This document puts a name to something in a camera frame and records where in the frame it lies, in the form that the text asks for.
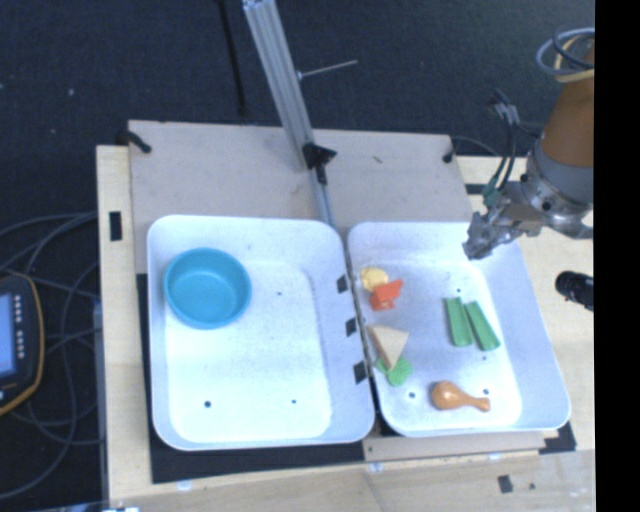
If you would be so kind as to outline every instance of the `blue screen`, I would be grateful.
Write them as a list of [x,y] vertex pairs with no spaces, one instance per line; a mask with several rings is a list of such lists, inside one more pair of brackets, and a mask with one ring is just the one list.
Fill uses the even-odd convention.
[[0,377],[16,371],[11,294],[0,295]]

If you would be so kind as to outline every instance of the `black clamp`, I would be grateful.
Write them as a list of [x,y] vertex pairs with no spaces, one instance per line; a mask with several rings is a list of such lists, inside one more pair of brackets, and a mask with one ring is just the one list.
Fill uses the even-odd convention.
[[309,170],[315,169],[318,182],[326,185],[327,173],[324,170],[324,166],[338,153],[332,149],[323,148],[309,142],[302,147],[302,154],[307,162],[307,168]]

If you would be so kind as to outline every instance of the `beige triangular toy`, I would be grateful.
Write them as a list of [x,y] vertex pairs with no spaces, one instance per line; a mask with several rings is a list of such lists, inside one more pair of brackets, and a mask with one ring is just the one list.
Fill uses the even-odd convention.
[[384,325],[370,325],[369,334],[385,366],[393,370],[407,344],[409,333]]

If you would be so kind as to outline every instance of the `black floor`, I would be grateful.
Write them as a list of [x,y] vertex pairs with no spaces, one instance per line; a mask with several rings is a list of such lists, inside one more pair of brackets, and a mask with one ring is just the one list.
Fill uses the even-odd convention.
[[[315,128],[444,133],[498,153],[506,141],[487,108],[494,89],[539,133],[560,86],[536,67],[536,50],[557,28],[595,20],[595,0],[280,0],[279,8],[301,72],[358,61],[303,79]],[[41,280],[50,335],[38,393],[19,417],[0,417],[3,512],[102,497],[97,226],[89,216],[45,217],[96,210],[96,145],[113,144],[129,119],[279,125],[241,0],[0,2],[0,269]],[[519,154],[531,142],[522,133]],[[457,151],[487,150],[467,141]],[[80,293],[58,287],[76,283]]]

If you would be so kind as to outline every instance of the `robotic arm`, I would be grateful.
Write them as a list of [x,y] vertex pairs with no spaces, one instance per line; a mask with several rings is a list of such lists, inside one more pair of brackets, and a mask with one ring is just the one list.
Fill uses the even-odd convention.
[[[552,45],[558,56],[549,67],[542,57]],[[579,46],[581,58],[575,57]],[[522,234],[537,236],[544,226],[573,239],[593,238],[593,228],[582,220],[593,209],[595,30],[556,33],[538,51],[537,62],[566,85],[520,181],[503,179],[498,186],[499,169],[485,188],[487,212],[473,214],[463,244],[469,259],[484,258]],[[509,125],[518,122],[508,101],[494,107]]]

